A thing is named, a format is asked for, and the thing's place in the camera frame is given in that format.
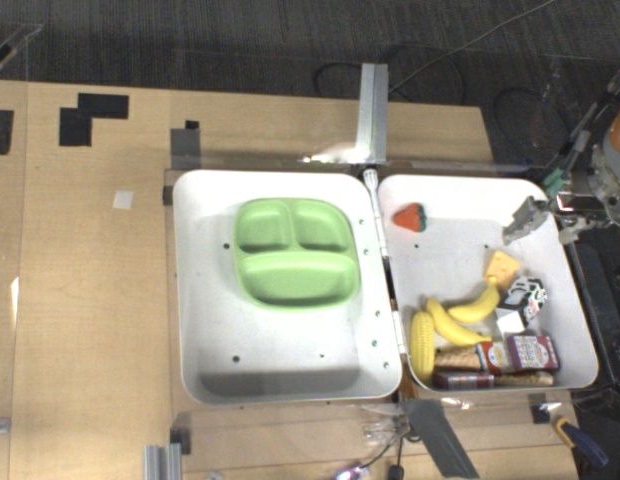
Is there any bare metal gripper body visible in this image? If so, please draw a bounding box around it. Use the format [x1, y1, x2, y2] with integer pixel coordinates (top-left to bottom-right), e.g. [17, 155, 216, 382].
[553, 175, 620, 233]

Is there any yellow cheese wedge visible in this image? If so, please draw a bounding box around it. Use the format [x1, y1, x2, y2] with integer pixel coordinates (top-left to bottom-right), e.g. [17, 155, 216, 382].
[484, 249, 522, 292]

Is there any white plastic tray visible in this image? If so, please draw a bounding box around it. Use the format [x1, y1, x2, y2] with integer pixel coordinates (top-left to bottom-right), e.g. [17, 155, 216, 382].
[377, 173, 601, 395]
[171, 168, 404, 407]

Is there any black and white milk carton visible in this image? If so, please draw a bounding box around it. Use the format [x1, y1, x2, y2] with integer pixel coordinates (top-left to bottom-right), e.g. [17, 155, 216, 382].
[495, 275, 549, 335]

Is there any yellow banana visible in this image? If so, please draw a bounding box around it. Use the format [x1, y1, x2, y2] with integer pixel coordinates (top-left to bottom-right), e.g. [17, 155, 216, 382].
[446, 276, 502, 326]
[425, 296, 493, 347]

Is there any red strawberry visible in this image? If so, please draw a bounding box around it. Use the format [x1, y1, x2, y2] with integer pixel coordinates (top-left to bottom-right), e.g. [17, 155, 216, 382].
[392, 202, 428, 233]

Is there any purple carton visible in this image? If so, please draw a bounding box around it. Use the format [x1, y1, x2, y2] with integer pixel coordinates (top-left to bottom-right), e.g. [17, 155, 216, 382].
[505, 334, 561, 371]

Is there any red and white packet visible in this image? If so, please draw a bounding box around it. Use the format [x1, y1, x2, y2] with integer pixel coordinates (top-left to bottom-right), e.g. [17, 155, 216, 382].
[474, 340, 516, 376]

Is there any brown waffle biscuit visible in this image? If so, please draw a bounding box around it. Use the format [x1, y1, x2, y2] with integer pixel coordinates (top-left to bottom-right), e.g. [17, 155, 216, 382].
[433, 346, 484, 374]

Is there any yellow corn cob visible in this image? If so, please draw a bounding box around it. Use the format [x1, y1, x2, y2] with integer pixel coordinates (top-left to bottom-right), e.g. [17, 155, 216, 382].
[409, 310, 438, 384]

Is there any tan biscuit bar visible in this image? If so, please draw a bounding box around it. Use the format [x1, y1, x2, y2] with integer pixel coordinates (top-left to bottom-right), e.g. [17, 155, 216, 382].
[493, 371, 556, 389]

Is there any dark red box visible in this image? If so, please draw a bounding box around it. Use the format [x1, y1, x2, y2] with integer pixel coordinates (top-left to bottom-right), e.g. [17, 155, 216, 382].
[431, 371, 496, 391]

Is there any green divided plate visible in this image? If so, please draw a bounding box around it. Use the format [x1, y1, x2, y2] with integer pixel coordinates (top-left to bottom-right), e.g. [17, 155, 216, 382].
[232, 197, 363, 312]

